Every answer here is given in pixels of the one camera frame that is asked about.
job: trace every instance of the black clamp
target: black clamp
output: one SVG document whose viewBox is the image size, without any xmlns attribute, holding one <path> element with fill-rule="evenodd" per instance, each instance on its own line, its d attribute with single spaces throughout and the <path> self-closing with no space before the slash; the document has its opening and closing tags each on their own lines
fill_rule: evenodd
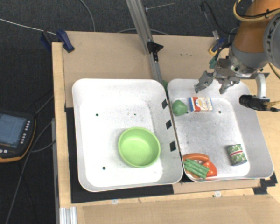
<svg viewBox="0 0 280 224">
<path fill-rule="evenodd" d="M 159 45 L 157 43 L 154 43 L 152 41 L 147 42 L 147 48 L 149 53 L 153 53 L 154 61 L 158 62 L 158 52 L 163 48 L 164 46 Z"/>
</svg>

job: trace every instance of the white tray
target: white tray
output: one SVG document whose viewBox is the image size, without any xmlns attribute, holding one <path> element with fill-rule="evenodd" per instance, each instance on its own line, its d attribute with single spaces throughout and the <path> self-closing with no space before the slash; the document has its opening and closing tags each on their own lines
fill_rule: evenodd
<svg viewBox="0 0 280 224">
<path fill-rule="evenodd" d="M 180 181 L 182 161 L 171 123 L 166 93 L 154 80 L 81 79 L 72 88 L 78 178 L 88 191 L 98 192 Z M 130 127 L 152 131 L 161 154 L 147 168 L 126 165 L 118 139 Z"/>
<path fill-rule="evenodd" d="M 188 113 L 174 116 L 175 129 L 181 154 L 202 153 L 210 157 L 217 167 L 218 175 L 205 180 L 187 176 L 196 182 L 266 178 L 273 173 L 273 163 L 262 134 L 256 111 L 239 104 L 243 94 L 250 94 L 244 83 L 228 88 L 223 95 L 219 93 L 220 84 L 213 83 L 197 94 L 194 85 L 198 80 L 175 79 L 168 84 L 171 105 L 180 100 L 188 106 Z M 211 112 L 191 112 L 190 97 L 210 97 L 213 104 Z M 241 144 L 248 162 L 233 166 L 227 147 Z"/>
</svg>

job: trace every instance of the black hole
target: black hole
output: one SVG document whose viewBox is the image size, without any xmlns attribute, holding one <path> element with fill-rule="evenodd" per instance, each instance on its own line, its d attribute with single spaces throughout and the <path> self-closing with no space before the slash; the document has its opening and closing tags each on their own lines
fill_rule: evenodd
<svg viewBox="0 0 280 224">
<path fill-rule="evenodd" d="M 175 142 L 173 141 L 170 143 L 170 151 L 172 152 L 174 150 L 176 150 L 176 145 L 175 145 Z"/>
<path fill-rule="evenodd" d="M 165 108 L 167 107 L 167 105 L 168 105 L 167 100 L 164 100 L 164 101 L 162 102 L 162 107 L 163 107 L 163 109 L 165 109 Z"/>
<path fill-rule="evenodd" d="M 166 128 L 169 129 L 172 126 L 171 120 L 166 123 Z"/>
</svg>

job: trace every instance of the green can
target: green can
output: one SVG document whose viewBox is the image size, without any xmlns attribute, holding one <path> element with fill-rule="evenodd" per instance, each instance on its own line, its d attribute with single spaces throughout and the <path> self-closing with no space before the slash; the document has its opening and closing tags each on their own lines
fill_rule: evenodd
<svg viewBox="0 0 280 224">
<path fill-rule="evenodd" d="M 233 166 L 246 163 L 248 160 L 241 144 L 231 145 L 227 148 Z"/>
</svg>

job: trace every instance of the white cable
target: white cable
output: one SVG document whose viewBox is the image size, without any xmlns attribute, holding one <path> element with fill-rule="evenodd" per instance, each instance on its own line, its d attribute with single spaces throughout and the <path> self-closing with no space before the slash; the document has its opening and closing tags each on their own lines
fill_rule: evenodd
<svg viewBox="0 0 280 224">
<path fill-rule="evenodd" d="M 158 30 L 153 30 L 153 29 L 150 29 L 152 32 L 156 32 L 156 33 L 160 33 L 160 34 L 163 34 L 163 35 L 170 35 L 168 33 L 165 33 L 165 32 L 161 32 L 161 31 L 158 31 Z M 129 32 L 129 31 L 137 31 L 136 28 L 130 28 L 130 29 L 125 29 L 125 30 L 121 30 L 117 33 L 125 33 L 125 32 Z"/>
<path fill-rule="evenodd" d="M 18 23 L 15 23 L 15 22 L 12 22 L 12 21 L 7 21 L 7 20 L 4 20 L 2 18 L 0 18 L 0 21 L 4 21 L 4 22 L 7 22 L 7 23 L 10 23 L 10 24 L 13 24 L 13 25 L 16 25 L 16 26 L 19 26 L 19 27 L 23 27 L 23 28 L 28 28 L 28 29 L 32 29 L 32 30 L 36 30 L 36 31 L 43 31 L 41 29 L 38 29 L 38 28 L 32 28 L 32 27 L 28 27 L 28 26 L 25 26 L 25 25 L 21 25 L 21 24 L 18 24 Z"/>
</svg>

